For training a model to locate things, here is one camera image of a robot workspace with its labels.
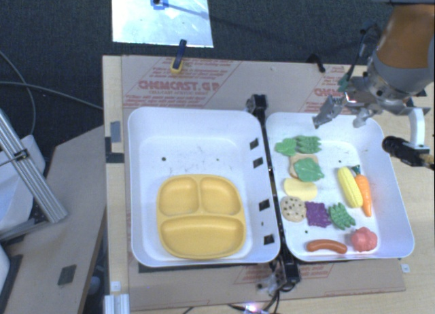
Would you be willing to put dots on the pink lumpy fruit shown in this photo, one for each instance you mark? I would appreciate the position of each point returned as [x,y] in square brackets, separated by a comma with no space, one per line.
[364,240]

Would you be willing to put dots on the black cylinder on white bracket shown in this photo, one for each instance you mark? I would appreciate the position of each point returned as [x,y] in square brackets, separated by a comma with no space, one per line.
[401,147]

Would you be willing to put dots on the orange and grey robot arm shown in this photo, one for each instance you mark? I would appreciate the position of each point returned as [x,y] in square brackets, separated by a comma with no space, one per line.
[404,37]

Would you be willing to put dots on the yellow potato slice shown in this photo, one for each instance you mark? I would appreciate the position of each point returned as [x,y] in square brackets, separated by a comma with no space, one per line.
[299,188]

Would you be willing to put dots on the orange carrot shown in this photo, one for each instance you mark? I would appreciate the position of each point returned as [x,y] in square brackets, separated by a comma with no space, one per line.
[364,193]

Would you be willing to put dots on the green lettuce leaf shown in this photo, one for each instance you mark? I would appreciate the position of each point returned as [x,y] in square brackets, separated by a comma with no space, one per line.
[308,170]
[284,147]

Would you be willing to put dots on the tan chocolate chip biscuit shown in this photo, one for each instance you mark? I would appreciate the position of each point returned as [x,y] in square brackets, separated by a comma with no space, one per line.
[292,209]

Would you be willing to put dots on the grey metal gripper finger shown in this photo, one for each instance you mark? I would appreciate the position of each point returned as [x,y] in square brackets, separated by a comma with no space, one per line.
[361,118]
[328,111]

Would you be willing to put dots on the thin black rod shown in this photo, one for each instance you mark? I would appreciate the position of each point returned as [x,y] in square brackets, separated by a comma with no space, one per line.
[272,176]

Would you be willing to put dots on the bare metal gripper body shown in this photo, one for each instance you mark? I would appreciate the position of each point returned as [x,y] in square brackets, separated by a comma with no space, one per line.
[377,96]

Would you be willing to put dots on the yellow divided plate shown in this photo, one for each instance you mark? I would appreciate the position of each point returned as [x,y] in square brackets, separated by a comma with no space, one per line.
[202,231]

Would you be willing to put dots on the red sausage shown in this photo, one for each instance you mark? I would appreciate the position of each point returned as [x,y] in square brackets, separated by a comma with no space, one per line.
[327,246]

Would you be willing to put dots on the purple grapes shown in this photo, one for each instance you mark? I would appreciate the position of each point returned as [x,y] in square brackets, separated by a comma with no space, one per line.
[317,214]

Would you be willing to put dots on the yellow corn cob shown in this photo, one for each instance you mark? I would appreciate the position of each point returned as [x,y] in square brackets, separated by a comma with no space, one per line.
[350,187]

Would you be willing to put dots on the white plastic tray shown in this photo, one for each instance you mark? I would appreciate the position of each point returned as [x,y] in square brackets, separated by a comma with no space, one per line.
[384,176]
[200,142]

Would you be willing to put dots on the brown cardboard board, red print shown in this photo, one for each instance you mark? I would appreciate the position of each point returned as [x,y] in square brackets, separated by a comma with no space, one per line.
[221,78]

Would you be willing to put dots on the tan bread slice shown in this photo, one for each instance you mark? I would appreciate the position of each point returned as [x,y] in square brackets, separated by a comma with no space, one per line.
[294,166]

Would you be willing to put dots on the green pea pods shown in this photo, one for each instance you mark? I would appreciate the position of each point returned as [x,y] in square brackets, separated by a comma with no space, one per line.
[308,144]
[341,217]

